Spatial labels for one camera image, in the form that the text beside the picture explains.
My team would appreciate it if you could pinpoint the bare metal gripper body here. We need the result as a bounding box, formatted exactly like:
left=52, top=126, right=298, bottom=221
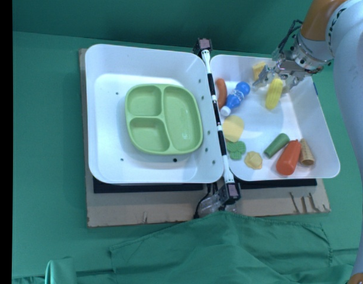
left=270, top=50, right=325, bottom=80

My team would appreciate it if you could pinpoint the yellow toy cheese wedge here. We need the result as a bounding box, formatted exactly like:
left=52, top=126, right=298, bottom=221
left=252, top=61, right=268, bottom=82

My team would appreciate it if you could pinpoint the yellow toy corn cob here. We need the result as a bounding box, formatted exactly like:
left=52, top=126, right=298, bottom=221
left=264, top=78, right=284, bottom=111

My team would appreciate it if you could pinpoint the blue plastic bottle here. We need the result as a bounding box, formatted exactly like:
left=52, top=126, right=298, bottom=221
left=219, top=81, right=251, bottom=117

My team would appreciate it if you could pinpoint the white plastic tray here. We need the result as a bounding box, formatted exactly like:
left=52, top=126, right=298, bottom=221
left=84, top=43, right=225, bottom=185
left=209, top=54, right=341, bottom=182

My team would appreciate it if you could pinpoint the orange toy sausage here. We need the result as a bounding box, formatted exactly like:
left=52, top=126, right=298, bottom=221
left=215, top=78, right=228, bottom=111

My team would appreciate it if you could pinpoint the thin black and white rod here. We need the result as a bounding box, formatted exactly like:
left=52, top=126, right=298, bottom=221
left=200, top=49, right=236, bottom=186

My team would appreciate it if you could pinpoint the yellow toy potato chip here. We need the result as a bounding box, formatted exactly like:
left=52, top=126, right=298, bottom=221
left=222, top=115, right=245, bottom=143

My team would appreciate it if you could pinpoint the green toy cucumber piece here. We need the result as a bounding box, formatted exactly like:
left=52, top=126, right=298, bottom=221
left=263, top=133, right=290, bottom=159

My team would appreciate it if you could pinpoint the tan toy ice cream cone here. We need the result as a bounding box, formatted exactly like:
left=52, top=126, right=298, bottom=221
left=298, top=138, right=316, bottom=167

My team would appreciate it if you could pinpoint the orange plastic bottle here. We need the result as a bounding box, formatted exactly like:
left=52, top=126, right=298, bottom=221
left=276, top=139, right=302, bottom=176

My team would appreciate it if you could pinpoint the green toy lettuce leaf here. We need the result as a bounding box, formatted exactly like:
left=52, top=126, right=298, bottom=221
left=226, top=140, right=247, bottom=161

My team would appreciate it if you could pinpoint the small yellow toy food piece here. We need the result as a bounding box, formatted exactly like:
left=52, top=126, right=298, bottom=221
left=244, top=151, right=263, bottom=170

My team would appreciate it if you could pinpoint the green divided plate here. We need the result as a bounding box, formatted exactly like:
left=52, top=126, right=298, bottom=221
left=124, top=83, right=204, bottom=156

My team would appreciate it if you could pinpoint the green cloth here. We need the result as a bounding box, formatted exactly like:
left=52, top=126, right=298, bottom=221
left=109, top=211, right=359, bottom=284

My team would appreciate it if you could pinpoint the brown cardboard board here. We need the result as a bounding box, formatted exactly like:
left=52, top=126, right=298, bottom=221
left=79, top=48, right=332, bottom=228

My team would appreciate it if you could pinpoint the black block with wires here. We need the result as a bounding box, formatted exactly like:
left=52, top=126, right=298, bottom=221
left=219, top=182, right=242, bottom=204
left=193, top=37, right=213, bottom=56

